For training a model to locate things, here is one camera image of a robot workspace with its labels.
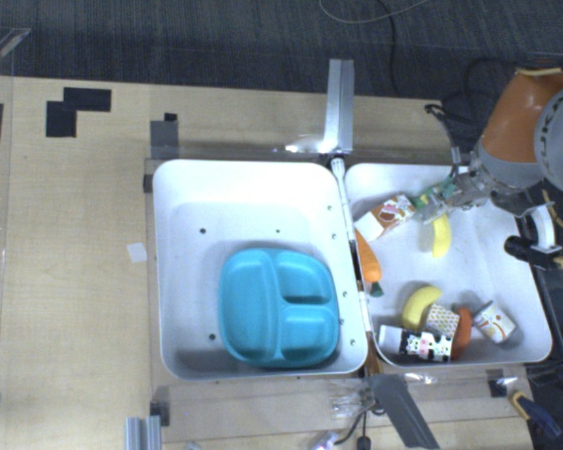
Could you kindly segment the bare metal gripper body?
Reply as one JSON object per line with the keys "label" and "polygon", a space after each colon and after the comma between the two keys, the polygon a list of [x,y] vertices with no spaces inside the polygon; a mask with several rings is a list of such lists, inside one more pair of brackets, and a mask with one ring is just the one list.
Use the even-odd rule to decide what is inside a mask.
{"label": "bare metal gripper body", "polygon": [[443,190],[449,209],[469,209],[484,205],[493,190],[492,179],[483,167],[455,167]]}

